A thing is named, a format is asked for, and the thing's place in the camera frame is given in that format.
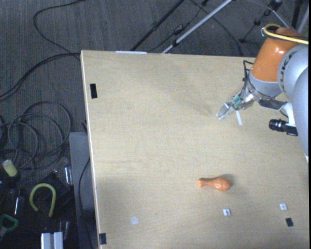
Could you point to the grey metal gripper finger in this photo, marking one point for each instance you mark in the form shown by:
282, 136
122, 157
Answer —
225, 111
239, 118

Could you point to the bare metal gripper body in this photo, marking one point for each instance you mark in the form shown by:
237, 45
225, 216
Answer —
247, 97

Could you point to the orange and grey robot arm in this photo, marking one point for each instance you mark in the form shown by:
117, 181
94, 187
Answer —
270, 58

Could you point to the pale wooden board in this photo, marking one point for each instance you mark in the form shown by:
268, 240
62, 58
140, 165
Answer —
171, 144

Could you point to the orange toy chicken drumstick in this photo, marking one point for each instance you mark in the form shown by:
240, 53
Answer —
217, 183

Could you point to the yellow curved tube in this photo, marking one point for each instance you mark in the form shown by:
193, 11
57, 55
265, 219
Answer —
51, 196

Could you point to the pale yellow cylinder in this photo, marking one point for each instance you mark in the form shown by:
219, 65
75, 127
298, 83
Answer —
10, 168

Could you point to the black cylinder on white bracket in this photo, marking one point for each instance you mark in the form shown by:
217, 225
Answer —
281, 125

